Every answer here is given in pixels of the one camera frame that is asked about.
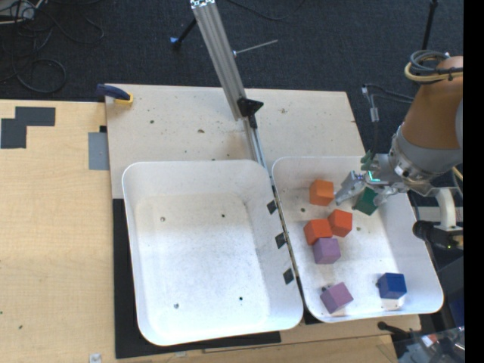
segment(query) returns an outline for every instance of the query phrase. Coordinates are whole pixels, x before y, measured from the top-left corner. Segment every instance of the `blue and yellow clamp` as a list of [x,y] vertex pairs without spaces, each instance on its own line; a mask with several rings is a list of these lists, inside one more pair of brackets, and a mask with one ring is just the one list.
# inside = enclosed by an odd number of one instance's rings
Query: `blue and yellow clamp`
[[112,97],[114,98],[114,103],[119,105],[131,106],[133,103],[133,94],[125,92],[116,86],[98,83],[95,94]]

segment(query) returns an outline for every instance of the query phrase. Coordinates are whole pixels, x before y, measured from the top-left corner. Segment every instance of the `block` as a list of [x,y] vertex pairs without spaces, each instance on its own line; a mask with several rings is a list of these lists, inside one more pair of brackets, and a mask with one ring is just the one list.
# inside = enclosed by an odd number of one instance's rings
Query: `block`
[[353,214],[335,209],[328,217],[333,235],[345,237],[353,229]]
[[405,277],[401,273],[385,273],[377,281],[382,299],[399,299],[407,293]]
[[308,245],[313,245],[319,238],[331,238],[333,232],[327,219],[312,219],[304,226],[304,235]]
[[319,265],[335,263],[341,257],[340,244],[336,238],[319,238],[312,245],[312,252]]
[[377,206],[375,206],[373,203],[373,199],[376,196],[377,193],[375,191],[366,187],[363,192],[359,194],[354,209],[357,209],[358,211],[370,216],[377,209]]
[[309,202],[317,206],[328,206],[334,199],[333,182],[316,179],[309,187]]
[[319,297],[329,313],[333,313],[353,301],[353,296],[344,282],[324,289]]

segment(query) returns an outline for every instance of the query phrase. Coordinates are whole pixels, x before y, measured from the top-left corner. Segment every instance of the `empty white tray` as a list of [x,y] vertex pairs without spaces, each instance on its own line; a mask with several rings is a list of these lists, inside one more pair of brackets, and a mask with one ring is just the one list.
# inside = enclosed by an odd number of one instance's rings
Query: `empty white tray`
[[[290,245],[308,310],[320,321],[337,322],[386,315],[434,313],[443,293],[426,244],[412,233],[415,217],[406,194],[389,197],[371,216],[353,211],[355,200],[340,206],[315,206],[309,187],[320,178],[341,188],[350,171],[360,172],[361,157],[285,157],[275,162],[273,179],[281,203]],[[352,230],[336,237],[341,258],[334,264],[315,263],[304,226],[324,219],[334,209],[352,213]],[[402,273],[407,293],[400,299],[381,299],[377,279],[386,272]],[[353,296],[347,306],[330,314],[320,299],[322,287],[344,282]]]
[[138,326],[160,346],[284,330],[303,302],[267,171],[252,160],[123,174]]

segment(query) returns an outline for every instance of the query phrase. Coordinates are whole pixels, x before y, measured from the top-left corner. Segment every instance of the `blue clamp handle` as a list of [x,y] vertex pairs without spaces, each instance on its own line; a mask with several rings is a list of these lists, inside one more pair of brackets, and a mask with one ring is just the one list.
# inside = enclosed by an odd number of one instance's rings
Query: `blue clamp handle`
[[129,101],[131,99],[131,95],[120,88],[111,85],[103,85],[99,83],[96,87],[96,95],[103,95],[104,97],[112,97],[115,99]]

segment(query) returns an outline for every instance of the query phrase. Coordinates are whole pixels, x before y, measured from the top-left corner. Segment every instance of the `wooden table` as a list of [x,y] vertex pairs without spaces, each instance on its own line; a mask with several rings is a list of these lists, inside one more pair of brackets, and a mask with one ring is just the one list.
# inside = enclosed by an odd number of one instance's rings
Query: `wooden table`
[[[249,98],[259,94],[248,91]],[[358,136],[346,94],[327,96],[332,98],[328,106],[338,106]],[[260,110],[260,126],[271,111],[281,116],[291,111],[290,103],[281,101],[277,109]],[[86,363],[95,353],[103,363],[389,361],[391,337],[377,328],[378,318],[302,322],[282,331],[281,343],[272,346],[116,359],[111,176],[108,170],[89,169],[88,154],[88,133],[107,124],[106,106],[0,101],[0,119],[14,118],[16,107],[56,109],[55,126],[27,126],[26,148],[0,149],[0,361]],[[330,136],[333,129],[337,133],[334,123],[329,119],[324,127],[328,138],[337,140]],[[361,150],[360,141],[355,154]],[[386,317],[385,322],[420,329],[418,315]]]

